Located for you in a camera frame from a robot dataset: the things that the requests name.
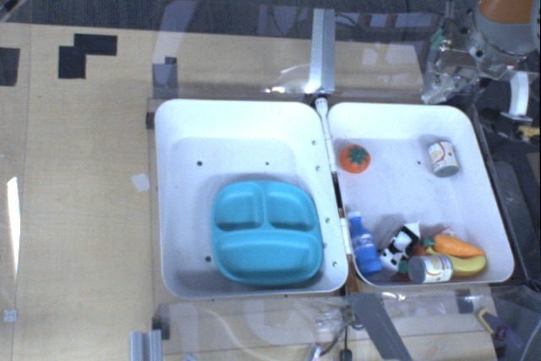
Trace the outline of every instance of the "can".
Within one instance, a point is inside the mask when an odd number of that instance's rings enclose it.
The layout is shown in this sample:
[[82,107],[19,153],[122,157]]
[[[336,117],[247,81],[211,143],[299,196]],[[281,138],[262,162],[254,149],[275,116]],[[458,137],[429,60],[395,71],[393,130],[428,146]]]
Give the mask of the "can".
[[429,147],[429,155],[434,175],[444,178],[458,172],[455,150],[450,142],[435,142]]
[[407,262],[407,274],[414,283],[448,282],[453,277],[453,264],[444,254],[414,256]]

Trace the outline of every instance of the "blue bottle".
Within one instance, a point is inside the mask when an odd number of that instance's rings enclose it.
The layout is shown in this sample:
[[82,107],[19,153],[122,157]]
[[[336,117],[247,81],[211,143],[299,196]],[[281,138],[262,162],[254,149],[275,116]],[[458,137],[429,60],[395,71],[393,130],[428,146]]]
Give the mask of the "blue bottle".
[[361,221],[358,211],[347,213],[349,233],[352,239],[353,254],[357,268],[364,276],[371,276],[381,271],[381,262],[374,246],[374,240]]

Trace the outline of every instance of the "tin can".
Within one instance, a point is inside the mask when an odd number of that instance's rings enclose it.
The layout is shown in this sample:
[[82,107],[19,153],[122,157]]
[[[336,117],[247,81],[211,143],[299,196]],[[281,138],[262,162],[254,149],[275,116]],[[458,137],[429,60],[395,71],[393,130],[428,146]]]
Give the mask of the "tin can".
[[429,147],[430,162],[434,175],[444,178],[458,172],[453,145],[448,141],[437,141]]
[[407,274],[414,283],[448,282],[453,277],[453,264],[443,254],[414,256],[407,262]]

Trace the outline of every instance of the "toy carrot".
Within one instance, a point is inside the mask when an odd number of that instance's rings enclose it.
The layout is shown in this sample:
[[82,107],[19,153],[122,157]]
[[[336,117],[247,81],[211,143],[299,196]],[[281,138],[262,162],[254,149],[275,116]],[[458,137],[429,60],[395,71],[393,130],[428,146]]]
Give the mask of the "toy carrot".
[[462,259],[484,255],[483,250],[478,249],[461,239],[453,238],[448,235],[436,235],[434,238],[422,238],[421,243],[425,248],[432,247],[438,253],[450,254]]

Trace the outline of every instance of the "wooden table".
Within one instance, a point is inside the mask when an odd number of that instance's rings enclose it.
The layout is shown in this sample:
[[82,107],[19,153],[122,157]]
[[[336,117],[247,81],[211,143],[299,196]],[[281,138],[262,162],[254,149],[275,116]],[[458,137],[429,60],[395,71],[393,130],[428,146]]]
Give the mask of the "wooden table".
[[[58,47],[72,46],[74,33],[117,36],[117,56],[87,56],[86,79],[59,79]],[[13,338],[13,361],[124,360],[129,333],[150,329],[155,308],[150,194],[139,191],[132,176],[149,173],[145,114],[157,38],[156,32],[137,30],[0,28],[0,46],[21,48],[19,67],[31,71],[17,86],[0,87],[7,131],[0,146],[9,142],[10,129],[18,131],[27,122],[25,145],[19,148],[24,176],[13,293],[18,319],[13,327],[0,327],[2,359],[9,359]],[[279,79],[281,71],[307,64],[309,47],[300,40],[184,34],[178,75],[183,83],[248,83],[260,89]],[[342,89],[404,92],[421,86],[412,47],[349,42],[336,45],[336,82]],[[0,264],[2,288],[11,268],[4,259]],[[253,301],[249,305],[262,310],[247,314],[235,313],[229,304],[211,324],[200,305],[178,300],[173,310],[191,318],[186,326],[192,328],[184,334],[184,347],[166,343],[170,354],[164,359],[179,360],[184,351],[198,360],[303,359],[310,339],[329,341],[331,334],[299,328],[297,336],[290,332],[287,338],[260,335],[278,332],[282,323],[313,324],[314,317],[303,317],[302,308],[292,313],[290,303],[302,302]],[[217,324],[221,329],[213,339],[207,334]],[[414,359],[495,359],[490,335],[473,315],[403,315],[395,324]],[[194,333],[199,340],[187,342]],[[224,336],[229,342],[222,344]],[[352,332],[350,340],[358,358],[379,359],[365,331]],[[237,350],[231,342],[252,348]],[[324,359],[336,359],[337,349],[334,358]]]

